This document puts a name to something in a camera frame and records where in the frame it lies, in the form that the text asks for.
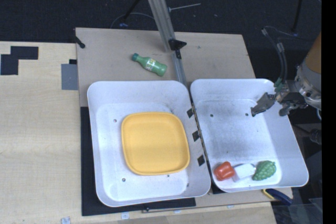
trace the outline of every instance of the orange tray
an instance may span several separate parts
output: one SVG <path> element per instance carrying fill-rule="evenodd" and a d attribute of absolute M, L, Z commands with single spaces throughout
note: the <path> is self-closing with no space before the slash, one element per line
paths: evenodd
<path fill-rule="evenodd" d="M 167 112 L 141 112 L 121 125 L 124 157 L 138 175 L 164 175 L 185 169 L 190 152 L 181 120 Z"/>

